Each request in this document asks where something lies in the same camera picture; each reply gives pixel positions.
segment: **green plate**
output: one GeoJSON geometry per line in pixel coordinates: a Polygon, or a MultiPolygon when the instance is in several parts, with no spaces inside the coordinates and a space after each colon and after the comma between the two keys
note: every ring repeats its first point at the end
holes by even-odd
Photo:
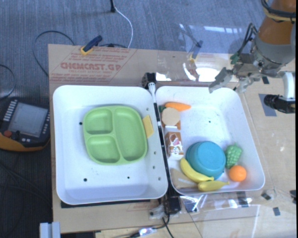
{"type": "Polygon", "coordinates": [[[104,165],[127,164],[143,158],[147,137],[139,113],[127,106],[104,106],[83,119],[84,140],[90,158],[104,165]]]}

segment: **orange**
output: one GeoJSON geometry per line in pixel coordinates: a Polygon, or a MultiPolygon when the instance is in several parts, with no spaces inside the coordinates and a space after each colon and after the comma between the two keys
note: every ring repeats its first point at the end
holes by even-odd
{"type": "Polygon", "coordinates": [[[228,176],[233,181],[243,181],[246,178],[246,169],[241,165],[234,165],[228,171],[228,176]]]}

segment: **blue lid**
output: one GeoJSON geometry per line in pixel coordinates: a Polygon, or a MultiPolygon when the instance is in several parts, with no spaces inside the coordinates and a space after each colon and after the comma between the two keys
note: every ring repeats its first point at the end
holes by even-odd
{"type": "Polygon", "coordinates": [[[220,146],[211,141],[189,147],[186,158],[191,167],[206,176],[217,179],[224,171],[226,157],[220,146]]]}

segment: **yellow sponge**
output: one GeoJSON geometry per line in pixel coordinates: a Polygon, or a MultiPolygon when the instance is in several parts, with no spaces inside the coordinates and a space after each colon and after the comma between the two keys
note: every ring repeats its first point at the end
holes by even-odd
{"type": "Polygon", "coordinates": [[[147,138],[149,138],[153,134],[153,126],[149,115],[146,115],[143,118],[143,124],[145,128],[146,136],[147,138]]]}

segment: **carrot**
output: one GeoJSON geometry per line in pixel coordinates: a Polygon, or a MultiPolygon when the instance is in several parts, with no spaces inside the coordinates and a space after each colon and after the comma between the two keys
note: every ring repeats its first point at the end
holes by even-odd
{"type": "Polygon", "coordinates": [[[166,108],[174,108],[177,111],[184,111],[191,108],[191,105],[180,103],[180,102],[167,102],[165,104],[166,108]]]}

